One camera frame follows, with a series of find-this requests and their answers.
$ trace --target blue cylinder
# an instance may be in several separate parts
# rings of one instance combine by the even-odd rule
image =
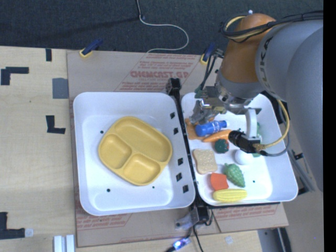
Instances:
[[[213,134],[213,133],[219,132],[221,128],[226,128],[226,127],[227,127],[227,123],[225,120],[222,120],[222,121],[214,120],[206,124],[196,125],[195,132],[197,136],[204,137],[207,134]]]

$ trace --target orange carrot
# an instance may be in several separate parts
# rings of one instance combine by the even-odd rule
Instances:
[[[210,184],[215,191],[223,190],[229,187],[225,174],[211,173]]]
[[[206,138],[203,139],[203,142],[216,142],[219,139],[228,140],[230,132],[231,132],[230,129],[221,130],[219,132],[207,136]]]

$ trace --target dark backdrop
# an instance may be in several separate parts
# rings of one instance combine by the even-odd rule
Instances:
[[[145,21],[187,31],[180,54],[201,54],[210,42],[226,47],[219,24],[249,9],[279,19],[323,9],[323,0],[139,0]],[[178,48],[185,35],[172,27],[149,27],[138,19],[135,0],[0,0],[0,45],[81,49],[97,38],[100,50],[146,52]]]

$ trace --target cardboard box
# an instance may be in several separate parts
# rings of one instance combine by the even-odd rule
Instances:
[[[94,51],[81,58],[79,51],[67,52],[70,123],[75,182],[78,247],[127,243],[163,238],[180,238],[186,230],[176,229],[175,221],[189,208],[110,216],[92,216],[80,205],[76,162],[76,141],[72,103],[82,92],[165,92],[169,78],[180,78],[181,96],[193,92],[203,81],[206,66],[198,55],[143,54]],[[220,67],[217,59],[214,71]],[[215,82],[213,72],[207,83]],[[213,209],[215,223],[198,229],[199,234],[284,227],[288,221],[281,203]]]

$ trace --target light wood surface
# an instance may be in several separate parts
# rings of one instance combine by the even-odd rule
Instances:
[[[7,228],[34,230],[33,237],[0,240],[0,251],[52,251],[54,236],[76,235],[69,101],[52,96],[52,78],[67,78],[66,50],[52,53],[47,62],[44,49],[0,47],[0,68],[29,67],[29,74],[12,74],[10,85],[0,86],[0,212],[8,212]],[[47,115],[65,134],[47,133]],[[199,239],[204,251],[262,251],[255,230]],[[76,251],[165,251],[173,242]],[[200,251],[195,237],[183,251]]]

